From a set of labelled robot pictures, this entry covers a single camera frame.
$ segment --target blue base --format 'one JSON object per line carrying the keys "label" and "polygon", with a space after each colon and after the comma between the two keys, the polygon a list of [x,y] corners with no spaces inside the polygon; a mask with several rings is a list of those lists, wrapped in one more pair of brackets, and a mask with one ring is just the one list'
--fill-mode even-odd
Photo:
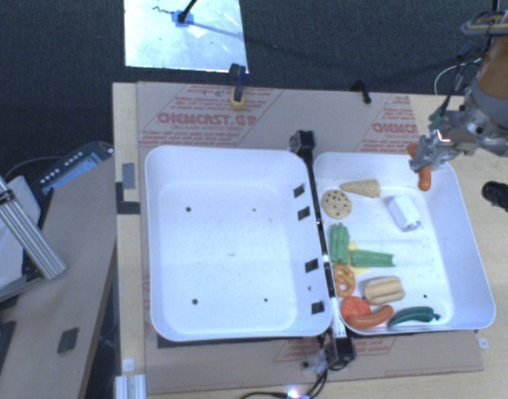
{"label": "blue base", "polygon": [[176,12],[172,12],[171,13],[171,16],[172,16],[172,22],[177,26],[177,27],[180,27],[180,28],[185,28],[185,27],[188,27],[189,24],[193,23],[195,21],[195,17],[193,17],[193,14],[191,12],[187,13],[187,17],[185,18],[185,22],[180,22],[178,21],[178,15],[180,15],[180,13],[182,13],[183,11],[182,10],[177,10]]}

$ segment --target pretzel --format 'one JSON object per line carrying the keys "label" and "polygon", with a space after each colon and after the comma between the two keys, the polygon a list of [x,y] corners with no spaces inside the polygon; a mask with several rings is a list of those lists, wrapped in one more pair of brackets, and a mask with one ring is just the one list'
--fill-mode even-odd
{"label": "pretzel", "polygon": [[334,264],[332,266],[335,288],[339,297],[350,297],[355,291],[355,274],[345,264]]}

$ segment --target white tray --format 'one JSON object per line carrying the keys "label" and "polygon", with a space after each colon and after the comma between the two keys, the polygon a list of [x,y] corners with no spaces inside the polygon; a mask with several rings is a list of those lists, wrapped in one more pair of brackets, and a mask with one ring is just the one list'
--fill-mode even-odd
{"label": "white tray", "polygon": [[[303,337],[327,329],[313,201],[296,155],[162,146],[147,156],[145,180],[150,315],[161,336]],[[304,209],[310,215],[298,219]]]}
{"label": "white tray", "polygon": [[[332,153],[320,155],[314,164],[318,196],[343,182],[378,179],[381,197],[349,194],[352,213],[330,219],[323,212],[329,241],[333,224],[342,222],[360,249],[394,254],[402,263],[394,268],[370,268],[356,277],[357,295],[364,281],[396,275],[406,296],[393,302],[394,312],[412,306],[430,306],[441,315],[432,323],[386,324],[354,330],[362,335],[480,329],[489,326],[496,307],[486,280],[476,241],[453,169],[449,165],[432,172],[428,192],[417,189],[417,177],[403,155]],[[420,215],[421,227],[402,231],[387,208],[396,195],[409,195]]]}

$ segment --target tray with toy food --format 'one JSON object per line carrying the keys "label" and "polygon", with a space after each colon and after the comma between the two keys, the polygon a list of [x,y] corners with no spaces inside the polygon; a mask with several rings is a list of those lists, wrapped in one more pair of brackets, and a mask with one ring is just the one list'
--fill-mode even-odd
{"label": "tray with toy food", "polygon": [[311,190],[286,150],[155,148],[145,200],[156,331],[177,342],[318,335],[339,318],[325,264],[343,321],[362,335],[489,325],[455,174],[437,171],[422,193],[407,160],[321,154]]}
{"label": "tray with toy food", "polygon": [[479,329],[495,304],[455,173],[421,192],[405,155],[314,163],[343,321],[362,335]]}

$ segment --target transparent acrylic sheet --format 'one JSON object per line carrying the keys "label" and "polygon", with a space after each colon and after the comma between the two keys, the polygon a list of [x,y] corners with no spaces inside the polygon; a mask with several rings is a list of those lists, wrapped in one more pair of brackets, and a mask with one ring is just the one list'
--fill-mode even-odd
{"label": "transparent acrylic sheet", "polygon": [[227,72],[246,67],[239,0],[198,0],[193,22],[177,27],[172,13],[190,0],[124,0],[126,65]]}

